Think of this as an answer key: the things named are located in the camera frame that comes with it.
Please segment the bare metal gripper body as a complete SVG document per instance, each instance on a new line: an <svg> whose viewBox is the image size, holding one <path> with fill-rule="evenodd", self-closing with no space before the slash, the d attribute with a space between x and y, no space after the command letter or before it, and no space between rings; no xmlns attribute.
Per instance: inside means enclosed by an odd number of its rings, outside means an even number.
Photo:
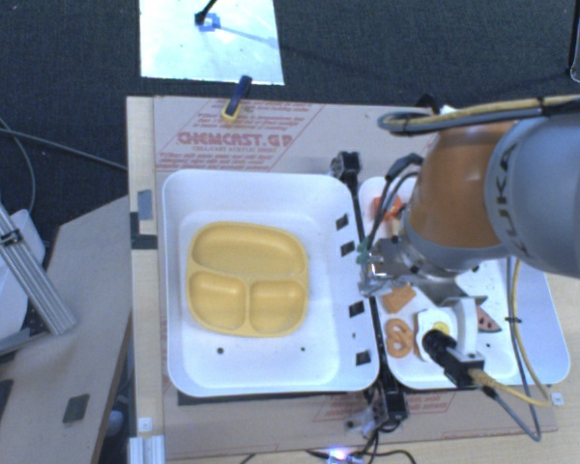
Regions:
<svg viewBox="0 0 580 464"><path fill-rule="evenodd" d="M390 263L391 279L418 288L432 303L464 296L455 280L459 272L433 264L408 239L381 239L372 247L372 254L382 255Z"/></svg>

